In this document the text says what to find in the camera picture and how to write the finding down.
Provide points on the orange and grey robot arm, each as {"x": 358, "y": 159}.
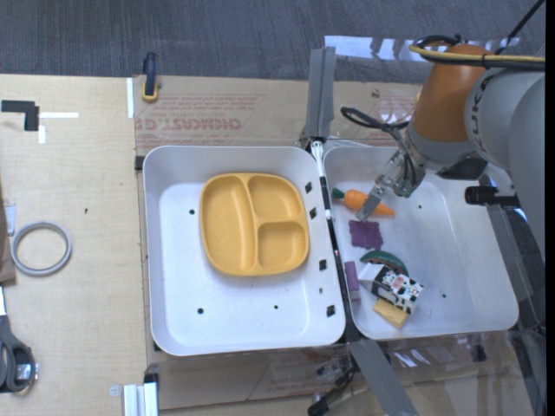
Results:
{"x": 507, "y": 119}

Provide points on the orange carrot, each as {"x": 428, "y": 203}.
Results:
{"x": 356, "y": 198}

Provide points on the grey tape roll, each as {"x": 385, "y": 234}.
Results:
{"x": 17, "y": 254}

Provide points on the brown cardboard board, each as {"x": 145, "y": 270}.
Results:
{"x": 217, "y": 115}

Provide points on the white cow print carton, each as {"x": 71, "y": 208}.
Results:
{"x": 396, "y": 286}

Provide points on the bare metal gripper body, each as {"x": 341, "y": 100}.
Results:
{"x": 401, "y": 176}

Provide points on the green watermelon slice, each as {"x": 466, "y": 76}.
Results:
{"x": 381, "y": 258}

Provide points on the black cylinder on white bracket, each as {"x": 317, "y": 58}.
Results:
{"x": 479, "y": 195}

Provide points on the yellow cheese wedge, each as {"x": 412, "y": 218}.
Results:
{"x": 389, "y": 314}

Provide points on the white plastic tray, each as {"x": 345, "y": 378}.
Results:
{"x": 459, "y": 267}
{"x": 243, "y": 319}

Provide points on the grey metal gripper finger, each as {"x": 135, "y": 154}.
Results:
{"x": 370, "y": 206}

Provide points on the yellow divided plate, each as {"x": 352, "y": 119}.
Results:
{"x": 253, "y": 223}

